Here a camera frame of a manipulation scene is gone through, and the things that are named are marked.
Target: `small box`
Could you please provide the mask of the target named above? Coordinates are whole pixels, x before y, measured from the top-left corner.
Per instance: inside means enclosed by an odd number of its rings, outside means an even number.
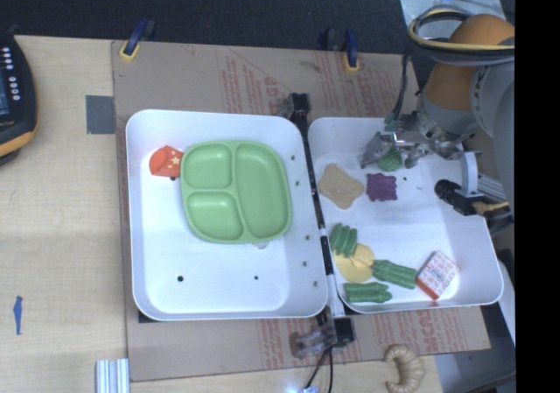
[[[432,299],[438,299],[458,273],[459,267],[438,250],[416,276],[416,285]]]

